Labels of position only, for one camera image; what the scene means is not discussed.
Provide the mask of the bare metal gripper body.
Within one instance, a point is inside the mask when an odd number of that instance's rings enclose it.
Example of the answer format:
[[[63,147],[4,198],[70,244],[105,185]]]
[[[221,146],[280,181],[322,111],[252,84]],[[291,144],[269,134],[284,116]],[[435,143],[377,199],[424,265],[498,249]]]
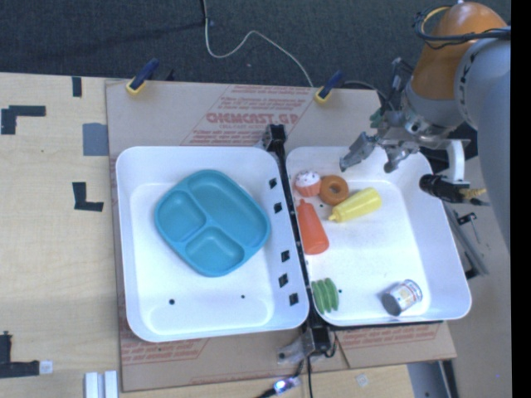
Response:
[[[446,126],[412,109],[403,109],[375,114],[375,129],[382,146],[442,148],[456,126]]]

